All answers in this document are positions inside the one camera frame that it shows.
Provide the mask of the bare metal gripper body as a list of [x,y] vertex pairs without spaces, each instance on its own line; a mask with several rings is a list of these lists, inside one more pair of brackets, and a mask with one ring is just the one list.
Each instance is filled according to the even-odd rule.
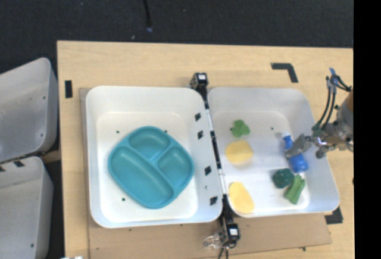
[[320,125],[318,122],[311,130],[313,142],[319,151],[354,150],[353,127],[348,123],[334,121]]

